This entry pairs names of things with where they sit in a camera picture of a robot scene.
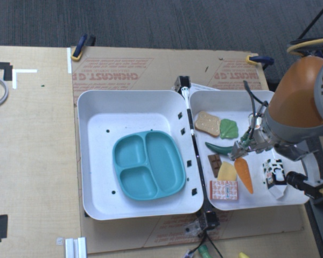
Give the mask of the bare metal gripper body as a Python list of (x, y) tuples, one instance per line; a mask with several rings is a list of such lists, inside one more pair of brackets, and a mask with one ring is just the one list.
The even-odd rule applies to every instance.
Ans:
[(264, 117), (249, 116), (248, 121), (248, 130), (242, 136), (243, 147), (248, 145), (256, 146), (258, 149), (256, 153), (272, 149), (274, 146), (273, 134), (266, 119)]

